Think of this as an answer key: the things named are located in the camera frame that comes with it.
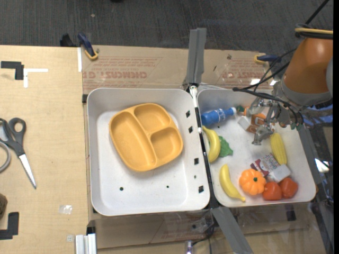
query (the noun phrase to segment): corn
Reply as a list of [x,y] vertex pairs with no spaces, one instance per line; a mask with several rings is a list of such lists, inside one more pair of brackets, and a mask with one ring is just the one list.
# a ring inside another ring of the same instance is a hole
[[273,133],[270,136],[270,141],[272,153],[276,161],[281,165],[287,164],[285,145],[282,141],[281,135],[279,133]]

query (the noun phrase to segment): orange divided plate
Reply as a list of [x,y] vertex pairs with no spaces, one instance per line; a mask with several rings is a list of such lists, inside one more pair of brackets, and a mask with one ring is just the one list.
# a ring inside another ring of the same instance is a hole
[[167,164],[183,149],[181,135],[171,116],[155,103],[120,111],[111,118],[109,129],[121,159],[135,171]]

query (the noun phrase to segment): banana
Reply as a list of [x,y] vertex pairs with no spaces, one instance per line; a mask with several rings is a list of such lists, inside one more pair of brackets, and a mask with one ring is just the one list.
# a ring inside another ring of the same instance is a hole
[[208,161],[210,163],[214,162],[220,154],[220,140],[219,136],[215,130],[207,129],[205,126],[202,127],[204,132],[207,135],[208,140],[210,141],[210,150],[208,152]]
[[246,201],[246,198],[241,196],[238,189],[234,186],[231,181],[231,177],[229,174],[229,168],[227,164],[224,164],[219,172],[219,181],[221,187],[226,192],[226,194],[230,197],[239,198],[242,202]]

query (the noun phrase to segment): yellow cable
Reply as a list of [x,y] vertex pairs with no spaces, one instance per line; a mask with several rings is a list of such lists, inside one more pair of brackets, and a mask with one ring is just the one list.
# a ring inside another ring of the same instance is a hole
[[295,28],[295,31],[333,35],[332,30],[322,30],[322,29],[312,29],[312,28]]

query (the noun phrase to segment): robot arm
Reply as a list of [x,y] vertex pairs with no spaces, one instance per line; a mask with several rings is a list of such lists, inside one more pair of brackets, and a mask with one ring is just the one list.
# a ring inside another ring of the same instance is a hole
[[281,80],[274,84],[272,98],[257,97],[248,115],[268,107],[266,121],[252,144],[260,145],[272,133],[272,123],[294,128],[302,123],[300,111],[333,97],[333,39],[306,38],[296,49]]

